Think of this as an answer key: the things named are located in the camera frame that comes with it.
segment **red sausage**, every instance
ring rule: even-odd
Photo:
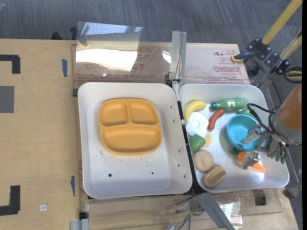
[[[218,109],[217,111],[215,111],[215,113],[213,113],[211,115],[211,117],[209,118],[209,124],[208,124],[208,129],[209,130],[213,130],[214,129],[214,125],[215,125],[215,121],[223,116],[223,114],[225,113],[224,109]]]

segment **gray floor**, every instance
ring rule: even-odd
[[[57,31],[72,39],[78,21],[160,28],[188,32],[188,42],[237,43],[241,52],[263,37],[291,0],[0,0],[0,38],[51,39]],[[302,29],[302,6],[271,43],[281,52]],[[153,40],[159,41],[163,34]],[[302,65],[302,47],[290,57],[291,66]],[[282,76],[272,75],[273,105],[280,105],[293,88]],[[291,151],[302,180],[301,147]],[[290,182],[288,187],[295,187]],[[300,229],[302,192],[291,194]]]

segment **wooden table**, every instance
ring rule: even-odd
[[[0,86],[9,86],[14,95],[13,112],[0,112],[0,229],[64,230],[71,220],[79,219],[78,122],[71,52],[75,44],[70,40],[0,39],[0,55],[20,57],[20,73],[12,74],[12,62],[0,61]],[[20,208],[16,204],[19,189]],[[298,229],[288,198],[279,196],[283,211],[245,216],[244,229]],[[191,229],[214,228],[202,220],[192,219]]]

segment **gray square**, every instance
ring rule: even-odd
[[[14,86],[0,86],[0,113],[14,113]]]

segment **blue bowl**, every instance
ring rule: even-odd
[[[258,121],[249,115],[234,115],[228,121],[226,127],[226,139],[230,146],[240,151],[253,151],[261,137],[248,144],[242,143],[241,141],[248,136],[249,129],[251,129],[255,124],[258,124]]]

